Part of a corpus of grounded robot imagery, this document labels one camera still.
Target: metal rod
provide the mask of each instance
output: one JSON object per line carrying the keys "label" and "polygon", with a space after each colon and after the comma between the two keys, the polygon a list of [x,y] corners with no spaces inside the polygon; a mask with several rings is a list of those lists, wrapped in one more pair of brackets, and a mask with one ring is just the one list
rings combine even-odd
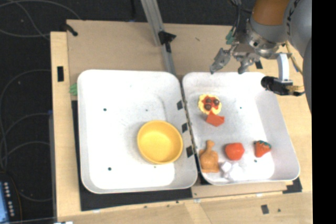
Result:
{"label": "metal rod", "polygon": [[151,26],[154,43],[156,46],[162,47],[162,56],[165,63],[166,70],[169,73],[176,74],[172,59],[172,54],[166,51],[165,46],[162,46],[159,39],[159,32],[164,31],[164,26],[156,0],[140,0],[148,23]]}

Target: table surface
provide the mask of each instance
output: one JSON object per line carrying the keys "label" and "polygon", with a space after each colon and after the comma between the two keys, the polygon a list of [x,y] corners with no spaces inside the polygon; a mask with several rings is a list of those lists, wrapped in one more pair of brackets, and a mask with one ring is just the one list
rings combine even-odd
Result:
{"label": "table surface", "polygon": [[[94,211],[80,210],[75,138],[70,85],[87,69],[164,71],[161,49],[153,42],[147,23],[68,20],[79,33],[51,33],[51,67],[55,137],[56,205],[59,221],[79,223],[280,223],[312,222],[312,130],[306,97],[277,95],[280,109],[300,163],[302,192],[283,194],[292,182],[271,182],[230,186],[192,187],[193,198],[179,201],[127,205]],[[177,77],[193,71],[208,72],[219,48],[228,49],[225,36],[230,26],[165,24],[165,31],[177,35],[172,56]],[[291,49],[299,65],[302,57]],[[278,76],[274,60],[261,60],[263,69],[250,72]],[[59,81],[58,67],[64,80]],[[237,71],[232,59],[220,72]],[[302,85],[302,76],[290,64],[290,78]]]}

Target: yellow plate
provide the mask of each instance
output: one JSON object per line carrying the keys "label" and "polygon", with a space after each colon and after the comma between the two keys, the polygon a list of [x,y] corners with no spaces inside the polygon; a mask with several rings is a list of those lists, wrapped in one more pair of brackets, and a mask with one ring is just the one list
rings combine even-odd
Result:
{"label": "yellow plate", "polygon": [[166,121],[150,121],[138,132],[138,148],[142,157],[155,164],[176,161],[183,149],[179,131]]}

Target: white tray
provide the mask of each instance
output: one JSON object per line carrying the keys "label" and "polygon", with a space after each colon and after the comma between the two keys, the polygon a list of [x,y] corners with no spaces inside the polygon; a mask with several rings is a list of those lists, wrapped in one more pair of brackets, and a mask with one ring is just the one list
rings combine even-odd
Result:
{"label": "white tray", "polygon": [[[81,179],[93,193],[191,187],[197,179],[181,86],[167,72],[87,70],[80,74],[78,116]],[[140,127],[165,120],[181,133],[184,151],[174,163],[145,161],[136,139]]]}
{"label": "white tray", "polygon": [[[206,148],[206,141],[215,142],[213,150],[219,155],[219,164],[225,161],[239,166],[240,173],[227,177],[219,173],[202,173],[213,185],[294,180],[300,172],[281,110],[274,93],[260,84],[263,74],[258,72],[210,73],[194,72],[183,78],[183,90],[197,150]],[[218,115],[225,123],[215,127],[206,123],[206,115],[198,108],[201,94],[214,94],[222,102]],[[254,155],[254,141],[264,140],[272,145],[270,153],[262,158]],[[241,160],[230,161],[224,146],[240,142],[245,148]]]}

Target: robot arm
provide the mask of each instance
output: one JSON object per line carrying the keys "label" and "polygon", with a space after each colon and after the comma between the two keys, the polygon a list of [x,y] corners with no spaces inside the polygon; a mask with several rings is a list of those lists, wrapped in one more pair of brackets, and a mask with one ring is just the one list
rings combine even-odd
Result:
{"label": "robot arm", "polygon": [[279,77],[265,77],[262,86],[276,94],[299,95],[288,90],[292,86],[287,67],[290,54],[277,53],[280,46],[290,43],[303,57],[302,75],[311,110],[311,17],[312,0],[256,0],[246,30],[227,37],[231,49],[219,50],[210,72],[225,66],[231,56],[240,62],[238,73],[244,73],[260,58],[277,59]]}

